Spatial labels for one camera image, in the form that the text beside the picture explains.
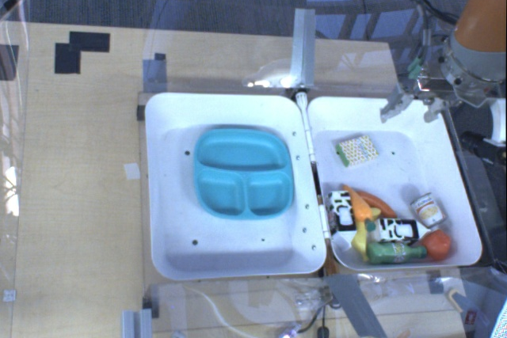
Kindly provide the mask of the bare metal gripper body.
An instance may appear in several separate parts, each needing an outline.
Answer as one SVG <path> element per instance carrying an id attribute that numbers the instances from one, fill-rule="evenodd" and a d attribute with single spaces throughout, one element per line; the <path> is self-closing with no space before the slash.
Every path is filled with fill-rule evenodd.
<path id="1" fill-rule="evenodd" d="M 430 108 L 450 108 L 461 102 L 474 108 L 499 96 L 505 80 L 505 59 L 466 61 L 439 58 L 412 68 L 415 97 Z"/>

